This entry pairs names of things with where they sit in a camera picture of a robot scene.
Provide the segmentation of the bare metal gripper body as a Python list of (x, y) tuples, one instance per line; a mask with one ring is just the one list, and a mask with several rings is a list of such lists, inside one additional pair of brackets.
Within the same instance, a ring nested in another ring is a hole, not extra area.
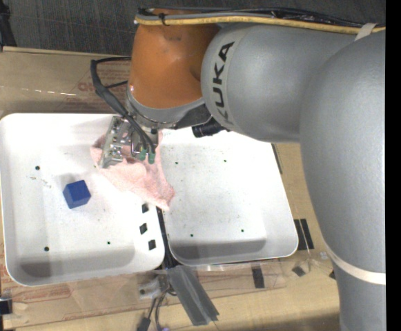
[(159, 133), (155, 128), (147, 128), (135, 121), (133, 117), (114, 116), (102, 142), (100, 168), (117, 165), (124, 159), (122, 149), (130, 148), (132, 158), (155, 163)]

